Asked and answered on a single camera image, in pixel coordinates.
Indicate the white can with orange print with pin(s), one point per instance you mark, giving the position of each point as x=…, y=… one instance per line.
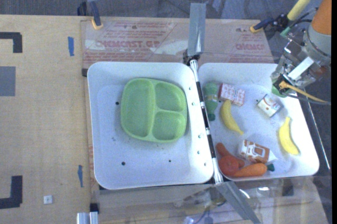
x=269, y=106

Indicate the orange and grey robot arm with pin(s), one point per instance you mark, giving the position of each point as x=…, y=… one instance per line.
x=322, y=20

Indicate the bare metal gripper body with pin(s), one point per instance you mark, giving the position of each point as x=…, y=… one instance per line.
x=291, y=49

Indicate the green divided plate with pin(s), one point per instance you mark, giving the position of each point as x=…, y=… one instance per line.
x=139, y=110

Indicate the yellow banana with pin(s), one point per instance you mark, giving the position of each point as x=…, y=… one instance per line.
x=286, y=138
x=227, y=117

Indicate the white plastic tray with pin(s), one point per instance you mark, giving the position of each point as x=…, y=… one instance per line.
x=255, y=125
x=147, y=165

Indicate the brown cardboard board red print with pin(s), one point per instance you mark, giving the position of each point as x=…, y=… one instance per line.
x=147, y=41

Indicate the round orange fruit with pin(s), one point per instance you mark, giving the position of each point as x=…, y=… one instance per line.
x=228, y=166

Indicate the orange carrot with green top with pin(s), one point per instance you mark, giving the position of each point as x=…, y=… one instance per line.
x=251, y=170

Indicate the green plastic bottle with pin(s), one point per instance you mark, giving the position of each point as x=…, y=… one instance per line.
x=210, y=96

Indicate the orange and white carton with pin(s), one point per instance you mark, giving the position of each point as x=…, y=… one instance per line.
x=254, y=150
x=231, y=94

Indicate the thin black and white rod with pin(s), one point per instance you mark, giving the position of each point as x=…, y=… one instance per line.
x=202, y=102

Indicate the green round object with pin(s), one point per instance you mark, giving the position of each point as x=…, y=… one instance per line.
x=276, y=91

